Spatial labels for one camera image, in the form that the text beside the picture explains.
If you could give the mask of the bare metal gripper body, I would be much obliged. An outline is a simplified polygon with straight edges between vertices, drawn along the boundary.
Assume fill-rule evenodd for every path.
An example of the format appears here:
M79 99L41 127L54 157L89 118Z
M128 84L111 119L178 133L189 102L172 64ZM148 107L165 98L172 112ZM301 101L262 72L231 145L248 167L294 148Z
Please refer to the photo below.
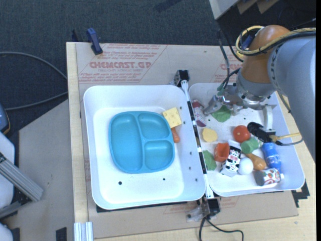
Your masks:
M243 108L251 108L254 110L262 110L263 102L271 95L270 84L250 84L244 87L242 84L227 85L221 88L219 92L213 96L232 110L232 105L241 105Z

